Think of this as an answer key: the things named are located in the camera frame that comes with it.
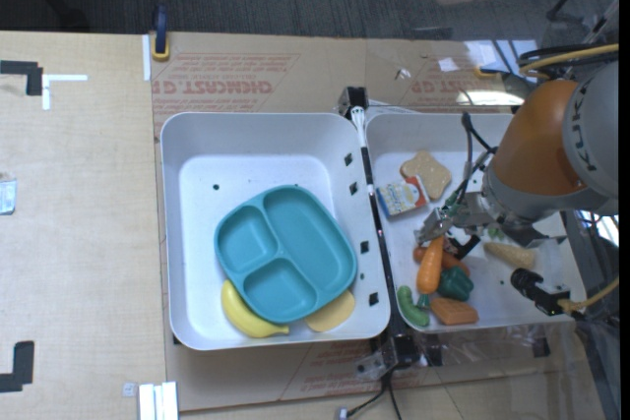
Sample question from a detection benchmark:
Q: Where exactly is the pale yellow corn cob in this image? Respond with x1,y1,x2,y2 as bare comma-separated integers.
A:
482,241,536,270

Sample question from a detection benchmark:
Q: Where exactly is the tan bread slice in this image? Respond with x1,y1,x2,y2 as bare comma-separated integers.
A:
399,150,453,202

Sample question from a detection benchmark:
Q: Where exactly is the blue divided plate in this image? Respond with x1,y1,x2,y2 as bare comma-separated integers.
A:
213,184,359,326

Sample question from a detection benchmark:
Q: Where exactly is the white and red carton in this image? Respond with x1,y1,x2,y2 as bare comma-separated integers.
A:
375,174,431,219

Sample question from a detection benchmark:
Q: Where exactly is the white plastic tray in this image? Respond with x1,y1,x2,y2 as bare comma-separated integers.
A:
159,111,393,352
364,112,590,335

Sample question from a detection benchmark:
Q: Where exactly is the orange carrot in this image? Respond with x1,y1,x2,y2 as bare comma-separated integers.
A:
415,235,446,296

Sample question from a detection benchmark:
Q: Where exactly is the yellow round biscuit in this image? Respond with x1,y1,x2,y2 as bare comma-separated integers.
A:
303,289,357,333

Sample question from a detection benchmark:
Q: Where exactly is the orange waffle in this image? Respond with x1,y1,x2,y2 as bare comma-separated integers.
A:
429,296,480,328

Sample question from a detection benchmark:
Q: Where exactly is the black block with thin wires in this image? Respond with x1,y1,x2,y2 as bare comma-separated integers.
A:
338,86,370,117
368,332,420,371

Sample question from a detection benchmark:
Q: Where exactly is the brown cardboard board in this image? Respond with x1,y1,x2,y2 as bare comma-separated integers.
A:
149,31,599,413

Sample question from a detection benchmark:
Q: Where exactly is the green bell pepper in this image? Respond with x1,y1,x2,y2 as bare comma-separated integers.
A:
436,266,475,303

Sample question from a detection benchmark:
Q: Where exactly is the black cylinder on white bracket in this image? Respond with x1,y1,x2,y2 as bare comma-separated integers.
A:
509,238,573,317

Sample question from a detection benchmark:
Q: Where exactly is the yellow banana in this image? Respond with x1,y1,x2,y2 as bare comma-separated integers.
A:
220,278,291,339

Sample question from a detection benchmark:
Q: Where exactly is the green pickle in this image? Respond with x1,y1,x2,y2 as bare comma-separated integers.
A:
397,285,431,329

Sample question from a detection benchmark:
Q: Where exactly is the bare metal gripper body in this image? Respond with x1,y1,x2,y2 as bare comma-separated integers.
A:
439,190,504,235

